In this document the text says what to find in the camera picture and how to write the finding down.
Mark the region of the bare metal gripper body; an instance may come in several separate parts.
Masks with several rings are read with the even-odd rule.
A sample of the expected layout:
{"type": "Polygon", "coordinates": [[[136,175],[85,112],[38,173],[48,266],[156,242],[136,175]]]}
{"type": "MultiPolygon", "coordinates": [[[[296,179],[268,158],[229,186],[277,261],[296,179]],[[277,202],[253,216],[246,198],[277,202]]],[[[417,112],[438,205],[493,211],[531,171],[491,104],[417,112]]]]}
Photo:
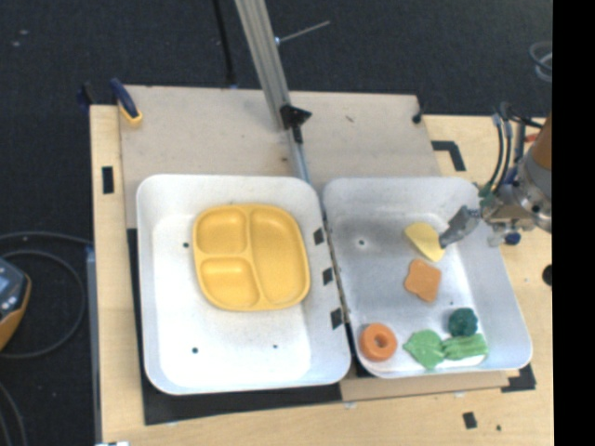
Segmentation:
{"type": "Polygon", "coordinates": [[[486,195],[480,212],[486,223],[515,230],[552,230],[551,199],[539,187],[521,181],[502,184],[486,195]]]}

